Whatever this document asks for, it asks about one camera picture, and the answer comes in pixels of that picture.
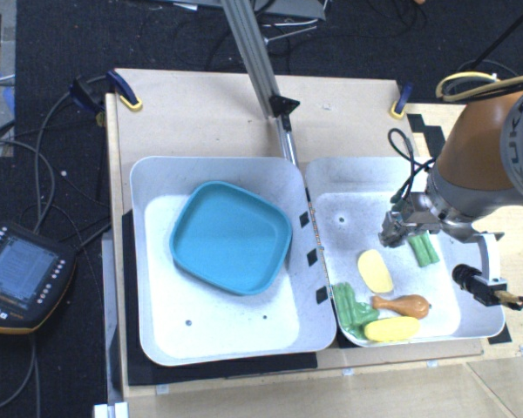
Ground white plastic tray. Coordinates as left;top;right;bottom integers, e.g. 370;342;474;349
129;155;338;367
303;156;506;348

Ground yellow corn cob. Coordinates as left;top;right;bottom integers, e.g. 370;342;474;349
363;315;421;343

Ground short green beans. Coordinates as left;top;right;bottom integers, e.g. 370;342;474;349
407;230;441;268

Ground black cylinder on white bracket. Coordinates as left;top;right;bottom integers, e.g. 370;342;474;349
452;232;509;307

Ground long green beans bunch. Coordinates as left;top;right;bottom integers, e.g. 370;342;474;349
332;281;381;341

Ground pale wood board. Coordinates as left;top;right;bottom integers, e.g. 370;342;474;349
112;67;485;399

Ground blue plate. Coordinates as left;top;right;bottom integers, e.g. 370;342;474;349
168;179;294;297

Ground yellow potato slice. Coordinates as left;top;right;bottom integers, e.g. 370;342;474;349
357;248;395;294

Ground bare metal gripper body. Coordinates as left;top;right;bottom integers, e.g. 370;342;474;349
385;191;479;242

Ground brown chicken drumstick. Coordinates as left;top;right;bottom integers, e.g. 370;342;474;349
370;293;432;320

